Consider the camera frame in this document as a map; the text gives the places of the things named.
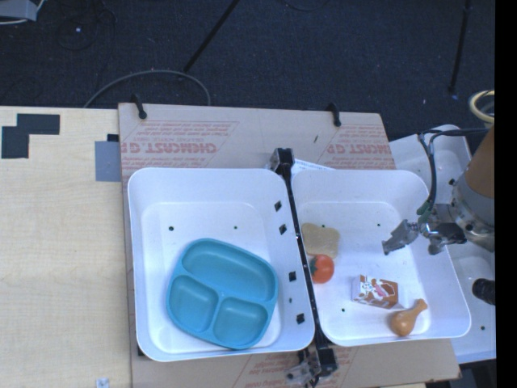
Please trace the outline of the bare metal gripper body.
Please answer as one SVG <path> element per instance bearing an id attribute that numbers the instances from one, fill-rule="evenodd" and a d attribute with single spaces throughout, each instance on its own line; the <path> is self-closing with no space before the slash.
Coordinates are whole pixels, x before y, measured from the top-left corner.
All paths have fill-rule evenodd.
<path id="1" fill-rule="evenodd" d="M 424 203 L 418 209 L 419 232 L 428 240 L 441 238 L 446 246 L 473 243 L 495 252 L 495 228 L 467 205 Z"/>

